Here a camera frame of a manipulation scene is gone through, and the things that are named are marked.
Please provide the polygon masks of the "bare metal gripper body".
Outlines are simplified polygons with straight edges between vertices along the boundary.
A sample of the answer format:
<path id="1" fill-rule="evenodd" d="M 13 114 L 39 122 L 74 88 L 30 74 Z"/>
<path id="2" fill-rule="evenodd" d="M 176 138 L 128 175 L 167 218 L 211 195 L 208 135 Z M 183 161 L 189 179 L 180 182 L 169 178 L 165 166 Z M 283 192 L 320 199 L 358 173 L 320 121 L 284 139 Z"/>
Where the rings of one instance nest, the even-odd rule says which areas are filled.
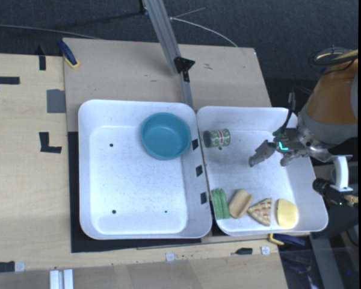
<path id="1" fill-rule="evenodd" d="M 320 162 L 332 160 L 329 152 L 331 146 L 319 141 L 307 129 L 301 132 L 298 128 L 286 128 L 284 131 L 279 128 L 274 132 L 274 142 L 276 151 L 282 155 L 294 154 L 295 158 L 312 157 Z"/>

